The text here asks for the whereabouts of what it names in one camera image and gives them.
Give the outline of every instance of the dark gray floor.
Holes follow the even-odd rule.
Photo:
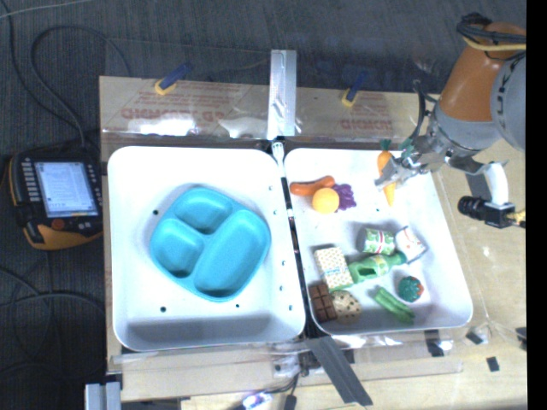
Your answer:
[[[420,79],[427,91],[439,92],[463,49],[455,30],[463,15],[479,12],[526,28],[526,0],[92,0],[36,10],[26,9],[76,0],[3,1],[14,12],[7,17],[0,8],[0,155],[6,156],[78,137],[52,114],[67,117],[32,71],[37,38],[37,69],[97,141],[97,78],[125,75],[105,38],[116,40],[135,76],[161,76],[169,68],[150,53],[157,43],[289,49],[298,53],[299,85],[345,88],[364,68],[367,90],[410,92],[412,80]],[[263,83],[267,70],[247,71],[244,81]],[[15,223],[4,183],[0,269],[0,408],[84,408],[84,384],[103,377],[101,313],[79,299],[57,299],[49,307],[41,300],[11,301],[36,290],[101,302],[103,241],[49,254],[32,249]]]

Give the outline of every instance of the blue plate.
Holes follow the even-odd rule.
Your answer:
[[[204,187],[180,195],[150,240],[154,263],[198,296],[223,302],[237,296],[271,244],[266,222],[232,198]]]

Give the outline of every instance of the blue clamp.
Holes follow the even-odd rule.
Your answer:
[[[154,88],[156,88],[156,92],[162,96],[165,96],[166,94],[174,90],[174,87],[177,85],[177,80],[183,79],[190,71],[191,64],[189,62],[185,62],[184,64],[179,65],[165,78],[160,79],[156,82],[156,84],[154,85]]]
[[[361,89],[363,82],[365,81],[365,78],[367,77],[367,72],[362,71],[357,76],[356,81],[353,83],[353,85],[348,88],[346,91],[344,91],[344,95],[342,96],[342,103],[347,106],[353,106],[353,104],[356,102],[357,99],[357,92]]]

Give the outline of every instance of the toy carrot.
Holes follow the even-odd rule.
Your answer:
[[[393,157],[391,152],[389,151],[391,144],[391,140],[384,139],[380,140],[379,146],[382,149],[382,151],[378,155],[378,172],[381,175],[382,169],[385,167],[385,165],[388,163],[388,161]],[[395,183],[392,182],[391,184],[388,184],[384,187],[384,194],[385,198],[387,199],[387,204],[392,207],[393,203],[395,202]]]

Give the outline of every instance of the green can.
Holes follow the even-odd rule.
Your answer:
[[[363,228],[357,236],[357,249],[369,254],[391,255],[395,252],[393,232]]]

